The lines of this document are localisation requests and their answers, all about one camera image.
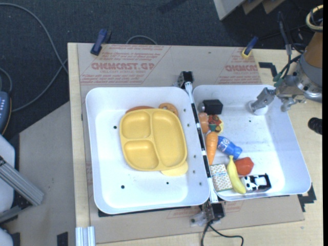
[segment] blue bottle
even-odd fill
[[[234,159],[237,159],[242,152],[241,147],[236,146],[230,140],[225,137],[218,136],[219,142],[217,148],[224,154],[233,155]]]

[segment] wooden table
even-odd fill
[[[254,59],[258,62],[273,63],[280,71],[286,64],[284,50],[253,50]],[[74,163],[75,211],[76,226],[90,226],[87,175],[84,152],[83,123],[81,120],[81,96],[79,84],[77,44],[68,44],[70,103],[72,121],[72,144]],[[268,69],[259,69],[263,84],[272,84],[272,75]],[[295,130],[301,151],[309,170],[316,200],[306,204],[305,220],[281,224],[271,224],[250,228],[224,230],[226,235],[241,235],[244,245],[323,245],[323,198],[322,198],[322,135],[308,128],[308,120],[312,117],[322,118],[322,104],[308,100],[305,104],[293,105],[289,116]],[[157,237],[101,245],[200,245],[200,233],[177,236]],[[205,245],[240,245],[240,239],[219,237],[208,231]]]

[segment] black carpet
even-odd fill
[[[159,45],[243,47],[258,36],[255,48],[284,49],[278,12],[295,42],[307,45],[313,32],[304,27],[305,17],[322,4],[323,0],[286,0],[270,14],[259,5],[248,15],[238,7],[219,20],[213,0],[0,0],[0,68],[12,79],[14,111],[4,136],[11,139],[69,101],[68,75],[61,71],[42,97],[20,109],[47,87],[60,68],[42,25],[63,62],[67,43],[94,43],[101,28],[112,31],[114,44],[144,35]],[[142,38],[131,43],[151,44]],[[2,71],[0,77],[1,90],[8,91]]]

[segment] yellow lid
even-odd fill
[[[185,135],[179,118],[165,109],[126,113],[119,126],[126,162],[141,171],[163,171],[182,166],[187,158]]]

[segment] yellow banana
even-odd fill
[[[233,156],[229,156],[229,163],[227,165],[227,172],[229,179],[231,181],[232,187],[235,192],[238,192],[240,194],[245,194],[246,193],[246,188],[245,186],[241,183],[241,180],[238,176],[237,168],[236,165],[233,161]]]

